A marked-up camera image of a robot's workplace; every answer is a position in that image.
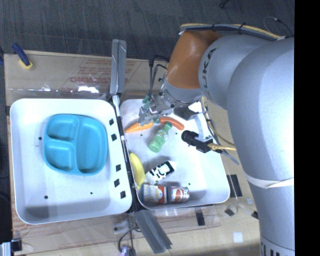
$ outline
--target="table surface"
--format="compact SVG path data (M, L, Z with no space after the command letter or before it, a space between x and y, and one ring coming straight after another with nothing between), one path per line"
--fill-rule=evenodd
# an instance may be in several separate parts
M37 66L38 56L42 56L41 58L46 55L57 57L54 53L27 53L33 58L35 66ZM74 57L71 54L58 54L58 56L61 56L61 58ZM121 100L143 98L149 86L148 61L131 59L127 60L126 63L126 92ZM17 83L23 79L21 72L8 73L10 70L10 68L6 69L7 105L11 105L19 98L30 97L30 95L17 94L17 91L9 90L13 83ZM37 83L40 85L42 82L39 80L40 79L37 79ZM30 83L24 83L21 87L27 90L28 85L30 85ZM216 130L221 136L232 142L233 139L229 128L227 112L210 102L207 104ZM8 131L10 131L9 118L7 120ZM11 177L13 177L10 133L8 133L8 136L10 173ZM239 161L236 152L230 151L229 153ZM172 242L172 246L171 249L160 253L160 256L257 256L259 254L259 221L251 216L256 210L256 206L243 169L241 165L236 165L230 158L224 155L222 155L221 158L226 174L237 177L242 196L231 197L222 204L210 206L208 209L210 214L206 215L206 218L208 218L208 220L214 219L214 224L206 223L205 226L197 226L196 224L191 224L191 218L179 219L179 217L177 217L179 228L170 229L170 227L167 226L164 228ZM118 239L121 235L115 235L111 229L99 229L99 226L103 227L103 224L100 225L99 222L103 222L106 227L112 225L112 223L115 222L113 217L98 220L88 219L68 223L53 223L42 226L41 228L27 225L23 223L16 214L14 182L12 178L10 181L13 234L14 238L22 238L22 251L16 252L15 255L120 255L118 251ZM231 210L235 214L230 216L226 214L226 210ZM130 246L131 242L129 238L129 235L127 235L121 245ZM138 256L153 255L152 249L140 233L133 232L133 245Z

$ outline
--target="carrot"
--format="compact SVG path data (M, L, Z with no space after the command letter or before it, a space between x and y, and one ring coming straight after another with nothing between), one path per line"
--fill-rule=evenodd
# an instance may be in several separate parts
M147 123L145 125L139 125L138 122L134 123L133 125L131 125L129 128L127 128L124 132L125 133L133 133L133 132L138 132L138 131L142 131L142 130L146 130L151 128L154 125L154 122L151 121L150 123Z
M177 127L181 131L185 128L184 124L180 123L176 119L173 119L173 118L168 117L168 116L159 117L159 123L160 124L165 124L166 122L171 123L174 127Z

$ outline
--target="blue divided plate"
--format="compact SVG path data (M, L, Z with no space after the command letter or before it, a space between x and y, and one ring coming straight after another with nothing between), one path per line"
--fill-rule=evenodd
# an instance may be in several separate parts
M94 175L106 164L106 128L96 119L78 114L56 114L47 122L43 158L65 174Z

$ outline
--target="metal bracket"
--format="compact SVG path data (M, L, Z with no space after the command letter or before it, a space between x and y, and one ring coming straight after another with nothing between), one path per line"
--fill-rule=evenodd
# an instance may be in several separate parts
M194 120L198 127L199 133L199 136L196 139L201 142L207 142L208 140L211 140L213 137L211 136L209 129L207 129L205 115L203 115L203 113L199 113L194 117Z
M0 256L11 256L11 242L3 242L0 244Z
M173 109L173 113L182 119L189 121L195 119L199 112L194 112L188 107L177 107Z
M138 227L154 254L164 253L171 249L172 242L150 210L141 210L133 214Z
M139 109L139 125L143 126L149 124L156 118L161 116L170 115L172 109L167 106L159 95L151 96L148 106L142 106Z
M127 42L112 40L111 80L109 100L113 95L122 94L125 91Z

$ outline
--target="plastic bottle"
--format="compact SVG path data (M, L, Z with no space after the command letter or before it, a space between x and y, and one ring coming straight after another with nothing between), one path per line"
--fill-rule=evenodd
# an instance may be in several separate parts
M157 131L156 135L153 138L153 141L149 144L149 149L155 153L158 153L163 144L165 144L166 140L168 139L169 130L171 129L172 124L166 122L164 127Z

